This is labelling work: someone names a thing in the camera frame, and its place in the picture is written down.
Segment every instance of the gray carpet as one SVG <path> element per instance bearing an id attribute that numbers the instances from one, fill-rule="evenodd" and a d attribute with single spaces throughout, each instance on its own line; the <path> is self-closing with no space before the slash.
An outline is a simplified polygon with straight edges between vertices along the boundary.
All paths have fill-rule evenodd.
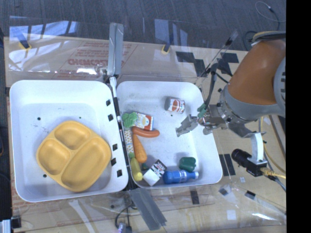
<path id="1" fill-rule="evenodd" d="M 254 32 L 286 30 L 286 0 L 0 0 L 0 28 L 5 36 L 13 22 L 10 16 L 27 17 L 30 25 L 45 21 L 78 21 L 80 37 L 107 39 L 98 25 L 125 25 L 125 41 L 163 43 L 155 31 L 156 21 L 176 21 L 189 34 L 188 46 L 220 48 L 236 29 L 233 50 L 249 50 Z M 9 177 L 6 94 L 3 48 L 0 48 L 0 126 L 4 154 L 0 173 Z M 0 220 L 10 217 L 10 190 L 0 178 Z"/>

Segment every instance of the black camera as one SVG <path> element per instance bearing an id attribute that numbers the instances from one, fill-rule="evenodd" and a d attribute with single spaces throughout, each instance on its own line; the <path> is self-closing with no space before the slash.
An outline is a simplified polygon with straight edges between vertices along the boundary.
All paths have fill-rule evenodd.
<path id="1" fill-rule="evenodd" d="M 245 167 L 246 171 L 248 173 L 250 173 L 251 175 L 257 177 L 257 176 L 261 176 L 262 172 L 261 172 L 261 168 L 262 167 L 267 167 L 267 163 L 262 163 L 262 164 L 255 164 L 253 162 L 251 162 L 248 158 L 251 158 L 252 156 L 248 153 L 245 152 L 241 149 L 235 149 L 233 150 L 232 154 L 231 154 L 231 158 L 232 160 L 234 160 L 235 162 L 237 162 L 240 166 Z"/>

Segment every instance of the toy carrot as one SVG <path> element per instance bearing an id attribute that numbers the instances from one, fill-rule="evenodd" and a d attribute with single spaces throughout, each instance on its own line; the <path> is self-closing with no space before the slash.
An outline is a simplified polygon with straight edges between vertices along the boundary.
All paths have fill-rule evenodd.
<path id="1" fill-rule="evenodd" d="M 139 163 L 145 163 L 147 161 L 147 154 L 136 134 L 133 134 L 133 146 L 137 161 Z"/>

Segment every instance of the table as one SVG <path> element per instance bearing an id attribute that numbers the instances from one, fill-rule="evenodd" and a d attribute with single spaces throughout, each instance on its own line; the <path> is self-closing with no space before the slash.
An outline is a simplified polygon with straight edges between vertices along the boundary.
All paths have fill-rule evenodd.
<path id="1" fill-rule="evenodd" d="M 25 36 L 37 47 L 32 49 L 33 52 L 28 51 L 28 56 L 22 57 L 18 53 L 24 50 L 20 48 L 18 41 L 14 38 L 4 39 L 7 87 L 25 78 L 94 80 L 97 77 L 90 72 L 84 76 L 75 72 L 70 76 L 73 70 L 70 69 L 70 63 L 81 63 L 91 58 L 104 65 L 108 60 L 109 41 L 106 39 L 39 34 Z M 124 42 L 122 72 L 118 83 L 141 79 L 196 83 L 202 89 L 202 96 L 206 98 L 210 80 L 208 77 L 198 78 L 197 72 L 202 63 L 206 66 L 213 60 L 219 49 L 170 45 L 169 52 L 163 54 L 162 48 L 163 44 Z M 247 52 L 223 50 L 223 54 L 226 54 L 230 69 L 234 73 Z M 46 57 L 45 63 L 50 63 L 47 66 L 52 69 L 45 72 L 31 69 L 34 63 L 35 67 L 40 67 L 40 57 L 43 55 Z M 217 90 L 224 85 L 218 79 L 210 103 L 217 103 Z M 7 102 L 10 125 L 9 98 Z M 267 142 L 269 156 L 285 169 L 285 135 L 280 130 L 280 122 L 276 116 L 265 116 L 262 126 L 262 130 L 267 132 L 263 138 Z M 257 131 L 259 124 L 252 122 L 247 127 Z M 224 164 L 223 178 L 217 184 L 211 185 L 150 190 L 152 198 L 167 220 L 165 226 L 154 232 L 255 232 L 258 229 L 260 232 L 285 232 L 286 193 L 281 186 L 264 176 L 253 177 L 236 162 L 230 162 L 230 154 L 234 149 L 252 152 L 250 140 L 242 139 L 230 130 L 216 129 L 213 135 Z M 12 156 L 11 137 L 9 135 Z M 15 190 L 12 158 L 11 180 L 13 220 L 16 223 L 14 232 L 17 233 L 117 232 L 115 218 L 129 203 L 128 191 L 39 203 L 23 201 Z M 125 212 L 120 214 L 118 223 L 128 223 Z M 128 214 L 133 232 L 149 231 L 135 208 L 130 207 Z"/>

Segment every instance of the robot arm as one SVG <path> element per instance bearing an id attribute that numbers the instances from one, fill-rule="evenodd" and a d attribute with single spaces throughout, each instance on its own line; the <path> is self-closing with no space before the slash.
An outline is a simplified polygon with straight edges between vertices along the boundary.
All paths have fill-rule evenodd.
<path id="1" fill-rule="evenodd" d="M 201 125 L 204 134 L 220 127 L 230 129 L 242 138 L 250 138 L 253 153 L 246 156 L 250 161 L 247 171 L 259 176 L 259 167 L 266 166 L 261 137 L 264 133 L 254 133 L 245 124 L 264 115 L 285 117 L 286 44 L 280 39 L 279 33 L 268 32 L 255 36 L 259 42 L 247 53 L 221 91 L 218 103 L 204 104 L 198 109 L 204 113 L 198 116 L 188 115 L 176 133 L 179 137 Z M 232 153 L 232 158 L 236 158 L 237 162 L 238 154 L 237 151 Z"/>

